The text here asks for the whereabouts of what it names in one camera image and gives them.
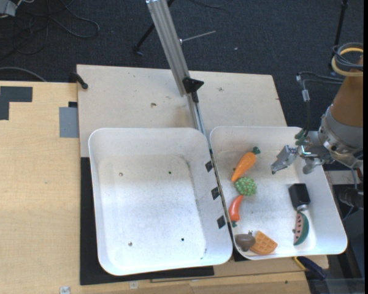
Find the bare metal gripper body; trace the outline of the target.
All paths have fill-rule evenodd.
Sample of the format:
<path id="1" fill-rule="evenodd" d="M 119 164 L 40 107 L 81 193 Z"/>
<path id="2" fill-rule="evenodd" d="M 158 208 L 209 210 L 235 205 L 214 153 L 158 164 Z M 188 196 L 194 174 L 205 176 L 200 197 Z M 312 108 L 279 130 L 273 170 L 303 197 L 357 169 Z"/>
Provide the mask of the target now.
<path id="1" fill-rule="evenodd" d="M 348 168 L 363 164 L 363 148 L 353 146 L 328 132 L 307 132 L 297 139 L 298 153 L 308 165 L 338 162 Z"/>

